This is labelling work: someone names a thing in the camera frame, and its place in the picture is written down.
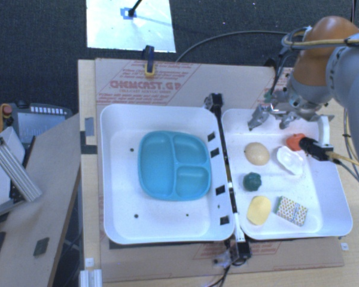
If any white plastic tray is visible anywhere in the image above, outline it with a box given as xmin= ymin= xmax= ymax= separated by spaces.
xmin=221 ymin=108 xmax=354 ymax=241
xmin=100 ymin=103 xmax=236 ymax=245

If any black cylinder on white bracket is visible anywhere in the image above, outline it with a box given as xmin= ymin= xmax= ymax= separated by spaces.
xmin=299 ymin=115 xmax=335 ymax=162

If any brown cardboard board, red print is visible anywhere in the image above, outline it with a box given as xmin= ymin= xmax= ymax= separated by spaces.
xmin=95 ymin=57 xmax=345 ymax=283

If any blue divided plate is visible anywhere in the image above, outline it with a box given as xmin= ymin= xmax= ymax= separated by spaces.
xmin=137 ymin=130 xmax=213 ymax=202

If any small patterned carton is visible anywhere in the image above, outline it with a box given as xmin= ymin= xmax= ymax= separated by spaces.
xmin=275 ymin=195 xmax=309 ymax=227

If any black block with thin wires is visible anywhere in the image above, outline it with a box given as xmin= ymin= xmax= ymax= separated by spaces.
xmin=204 ymin=93 xmax=224 ymax=112
xmin=214 ymin=240 xmax=252 ymax=268

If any dark green broccoli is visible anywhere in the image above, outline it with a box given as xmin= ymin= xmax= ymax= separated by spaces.
xmin=242 ymin=172 xmax=263 ymax=193

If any thin black and white rod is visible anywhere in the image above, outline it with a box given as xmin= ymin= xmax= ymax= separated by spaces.
xmin=214 ymin=106 xmax=245 ymax=242

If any beige toy egg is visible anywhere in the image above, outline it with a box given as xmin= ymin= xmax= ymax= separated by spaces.
xmin=244 ymin=142 xmax=270 ymax=166

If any orange rounded toy piece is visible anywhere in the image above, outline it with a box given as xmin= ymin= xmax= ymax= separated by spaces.
xmin=285 ymin=133 xmax=306 ymax=152

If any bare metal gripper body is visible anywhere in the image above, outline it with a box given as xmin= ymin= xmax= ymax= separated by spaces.
xmin=268 ymin=90 xmax=335 ymax=123

